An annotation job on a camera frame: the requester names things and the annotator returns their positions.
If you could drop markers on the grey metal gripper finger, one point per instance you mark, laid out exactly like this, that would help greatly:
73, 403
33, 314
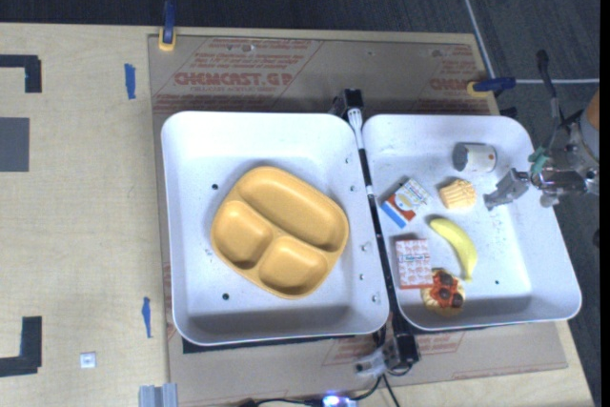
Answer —
514, 180
498, 200

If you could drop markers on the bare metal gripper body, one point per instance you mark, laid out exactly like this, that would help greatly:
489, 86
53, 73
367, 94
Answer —
562, 181

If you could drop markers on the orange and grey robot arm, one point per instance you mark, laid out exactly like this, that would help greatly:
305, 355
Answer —
591, 128

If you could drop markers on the yellow toy bread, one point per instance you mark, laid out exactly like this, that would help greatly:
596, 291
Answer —
458, 194

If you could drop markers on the white can with grey lid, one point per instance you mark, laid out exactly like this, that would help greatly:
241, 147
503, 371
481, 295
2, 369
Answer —
479, 157

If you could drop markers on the yellow banana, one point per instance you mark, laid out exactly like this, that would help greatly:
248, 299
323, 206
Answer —
460, 243

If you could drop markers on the white plastic tray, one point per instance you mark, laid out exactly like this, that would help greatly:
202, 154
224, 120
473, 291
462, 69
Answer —
200, 281
524, 252

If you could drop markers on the white blue and red carton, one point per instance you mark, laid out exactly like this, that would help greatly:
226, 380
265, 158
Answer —
405, 202

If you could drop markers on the orange and white packet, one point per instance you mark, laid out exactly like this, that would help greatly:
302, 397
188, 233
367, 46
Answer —
413, 262

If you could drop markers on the toy pizza slice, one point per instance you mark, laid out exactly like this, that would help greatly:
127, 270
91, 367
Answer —
444, 295

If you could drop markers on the thin black and white rod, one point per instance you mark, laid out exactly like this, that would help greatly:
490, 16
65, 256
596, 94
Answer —
376, 224

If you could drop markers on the orange divided plate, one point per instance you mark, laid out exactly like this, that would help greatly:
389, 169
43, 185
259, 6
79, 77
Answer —
286, 205

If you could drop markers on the brown cardboard board red print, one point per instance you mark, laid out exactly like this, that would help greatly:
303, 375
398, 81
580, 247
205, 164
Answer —
286, 71

